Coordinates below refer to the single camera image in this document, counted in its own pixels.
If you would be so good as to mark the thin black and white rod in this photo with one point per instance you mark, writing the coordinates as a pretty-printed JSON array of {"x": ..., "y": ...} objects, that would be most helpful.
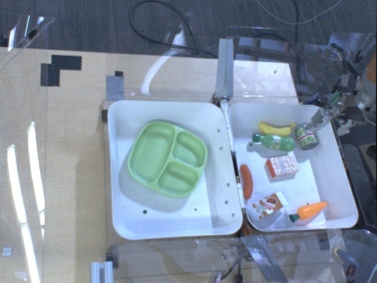
[{"x": 229, "y": 128}]

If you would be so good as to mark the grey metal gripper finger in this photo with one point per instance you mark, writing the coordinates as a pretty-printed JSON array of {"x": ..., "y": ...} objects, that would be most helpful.
[{"x": 318, "y": 119}]

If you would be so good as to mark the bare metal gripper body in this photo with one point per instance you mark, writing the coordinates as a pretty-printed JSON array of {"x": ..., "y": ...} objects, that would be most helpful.
[{"x": 346, "y": 111}]

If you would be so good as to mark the brown and white carton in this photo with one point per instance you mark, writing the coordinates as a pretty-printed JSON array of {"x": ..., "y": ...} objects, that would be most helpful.
[{"x": 266, "y": 205}]

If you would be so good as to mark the white plastic tray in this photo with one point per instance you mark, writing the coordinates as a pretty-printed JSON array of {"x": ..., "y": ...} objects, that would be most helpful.
[
  {"x": 330, "y": 172},
  {"x": 206, "y": 217}
]

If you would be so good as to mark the orange sausage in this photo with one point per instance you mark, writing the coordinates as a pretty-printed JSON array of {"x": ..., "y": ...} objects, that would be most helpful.
[{"x": 246, "y": 181}]

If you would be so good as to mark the green bottle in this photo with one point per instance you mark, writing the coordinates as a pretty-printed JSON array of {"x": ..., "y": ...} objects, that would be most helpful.
[{"x": 275, "y": 141}]

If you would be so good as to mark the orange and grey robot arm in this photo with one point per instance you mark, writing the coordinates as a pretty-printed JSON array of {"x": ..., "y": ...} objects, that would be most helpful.
[{"x": 371, "y": 69}]

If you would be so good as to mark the orange and white carton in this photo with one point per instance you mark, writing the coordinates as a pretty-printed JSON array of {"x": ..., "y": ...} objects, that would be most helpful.
[{"x": 282, "y": 166}]

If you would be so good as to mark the green and white can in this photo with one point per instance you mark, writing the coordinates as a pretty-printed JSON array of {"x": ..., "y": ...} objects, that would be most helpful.
[{"x": 307, "y": 138}]

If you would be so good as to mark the green divided plate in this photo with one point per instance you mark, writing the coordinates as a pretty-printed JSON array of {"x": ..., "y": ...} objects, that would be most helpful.
[{"x": 153, "y": 155}]

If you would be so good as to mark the yellow banana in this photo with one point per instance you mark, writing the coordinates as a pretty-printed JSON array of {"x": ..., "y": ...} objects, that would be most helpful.
[{"x": 275, "y": 128}]

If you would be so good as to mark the orange carrot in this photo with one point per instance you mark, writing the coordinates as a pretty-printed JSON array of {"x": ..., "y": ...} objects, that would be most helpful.
[{"x": 309, "y": 211}]

